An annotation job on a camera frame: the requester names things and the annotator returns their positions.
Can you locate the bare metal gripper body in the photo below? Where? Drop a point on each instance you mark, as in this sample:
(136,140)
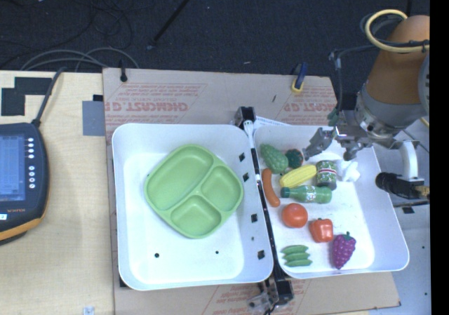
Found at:
(354,129)

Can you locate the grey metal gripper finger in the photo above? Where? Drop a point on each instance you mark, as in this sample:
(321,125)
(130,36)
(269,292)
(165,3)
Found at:
(317,141)
(352,153)

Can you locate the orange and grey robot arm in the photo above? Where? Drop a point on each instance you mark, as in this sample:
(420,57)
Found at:
(396,71)

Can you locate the white crumpled lump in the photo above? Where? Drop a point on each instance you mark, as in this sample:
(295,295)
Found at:
(349,171)

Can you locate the green small can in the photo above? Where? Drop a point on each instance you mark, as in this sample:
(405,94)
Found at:
(326,175)

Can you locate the yellow toy corn cob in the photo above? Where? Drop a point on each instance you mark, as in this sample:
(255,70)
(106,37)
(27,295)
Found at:
(298,176)

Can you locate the light green bumpy toy vegetable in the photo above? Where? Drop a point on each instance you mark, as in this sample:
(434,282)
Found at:
(274,159)

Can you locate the white paper label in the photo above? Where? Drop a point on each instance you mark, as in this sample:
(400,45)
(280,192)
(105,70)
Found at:
(271,121)

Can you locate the green toy bottle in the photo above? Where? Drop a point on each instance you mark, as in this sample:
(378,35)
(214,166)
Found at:
(310,195)

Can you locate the white plastic tray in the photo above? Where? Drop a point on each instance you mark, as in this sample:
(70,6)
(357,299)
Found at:
(350,208)
(182,264)

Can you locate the orange toy sausage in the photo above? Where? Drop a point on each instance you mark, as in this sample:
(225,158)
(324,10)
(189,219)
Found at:
(270,189)

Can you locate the orange toy tomato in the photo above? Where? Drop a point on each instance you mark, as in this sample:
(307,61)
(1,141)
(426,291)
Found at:
(294,215)

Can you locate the thin black and white rod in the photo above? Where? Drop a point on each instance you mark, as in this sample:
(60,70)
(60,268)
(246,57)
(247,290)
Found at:
(263,198)

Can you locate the orange toy bell pepper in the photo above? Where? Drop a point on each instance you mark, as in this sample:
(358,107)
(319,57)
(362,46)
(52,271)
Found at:
(321,230)

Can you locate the purple toy grapes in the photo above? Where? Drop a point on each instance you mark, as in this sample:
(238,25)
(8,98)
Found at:
(342,250)

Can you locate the brown cardboard board red print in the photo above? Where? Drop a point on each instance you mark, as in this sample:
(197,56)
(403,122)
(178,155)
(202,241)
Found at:
(210,99)

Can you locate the green toy pea pods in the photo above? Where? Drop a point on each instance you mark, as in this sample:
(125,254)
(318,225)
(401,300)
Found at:
(297,256)

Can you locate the green divided plate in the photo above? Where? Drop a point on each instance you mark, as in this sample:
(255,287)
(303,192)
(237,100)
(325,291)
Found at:
(182,180)

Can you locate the black cylinder on white bracket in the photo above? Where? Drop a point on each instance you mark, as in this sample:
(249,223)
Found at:
(396,184)

